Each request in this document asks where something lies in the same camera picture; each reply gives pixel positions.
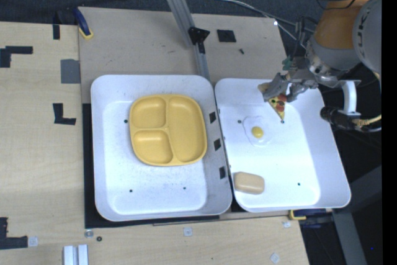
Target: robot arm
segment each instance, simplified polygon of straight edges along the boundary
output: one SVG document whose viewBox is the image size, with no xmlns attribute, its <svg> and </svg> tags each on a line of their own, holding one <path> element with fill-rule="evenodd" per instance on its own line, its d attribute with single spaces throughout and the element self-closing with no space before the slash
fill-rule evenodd
<svg viewBox="0 0 397 265">
<path fill-rule="evenodd" d="M 355 111 L 355 84 L 341 77 L 362 62 L 378 76 L 381 84 L 381 0 L 327 0 L 314 34 L 306 44 L 304 57 L 287 58 L 283 70 L 273 81 L 258 86 L 264 101 L 286 91 L 287 102 L 294 101 L 307 89 L 319 84 L 342 88 L 345 97 L 343 110 L 325 107 L 323 119 L 346 130 L 362 130 L 380 117 L 360 119 Z"/>
</svg>

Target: wooden table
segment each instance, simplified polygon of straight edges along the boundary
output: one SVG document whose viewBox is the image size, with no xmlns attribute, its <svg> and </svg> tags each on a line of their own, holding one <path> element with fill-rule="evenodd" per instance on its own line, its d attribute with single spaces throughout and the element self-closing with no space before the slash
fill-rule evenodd
<svg viewBox="0 0 397 265">
<path fill-rule="evenodd" d="M 0 217 L 8 218 L 7 237 L 38 242 L 0 250 L 0 264 L 62 264 L 63 247 L 81 244 L 88 245 L 91 265 L 271 265 L 274 253 L 279 264 L 308 264 L 299 223 L 284 213 L 94 228 L 86 238 L 84 93 L 79 83 L 62 83 L 60 71 L 61 60 L 81 59 L 78 29 L 61 25 L 54 40 L 52 25 L 0 22 L 0 35 L 0 48 L 33 47 L 33 54 L 12 54 L 11 67 L 0 68 Z M 63 116 L 75 125 L 54 123 L 54 103 L 63 104 Z"/>
</svg>

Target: metal bracket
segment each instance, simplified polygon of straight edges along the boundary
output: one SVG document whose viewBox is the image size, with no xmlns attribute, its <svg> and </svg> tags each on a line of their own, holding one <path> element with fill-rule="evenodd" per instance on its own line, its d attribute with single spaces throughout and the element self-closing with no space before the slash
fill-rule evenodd
<svg viewBox="0 0 397 265">
<path fill-rule="evenodd" d="M 344 106 L 340 112 L 348 116 L 359 116 L 356 112 L 357 106 L 357 91 L 355 87 L 360 84 L 360 81 L 339 81 L 343 90 Z"/>
<path fill-rule="evenodd" d="M 88 265 L 88 246 L 64 246 L 62 250 L 62 265 Z"/>
<path fill-rule="evenodd" d="M 194 45 L 197 44 L 198 52 L 200 52 L 201 54 L 205 54 L 204 40 L 208 37 L 210 32 L 207 30 L 196 28 L 196 27 L 191 27 L 188 30 L 188 33 L 189 33 L 192 43 Z"/>
</svg>

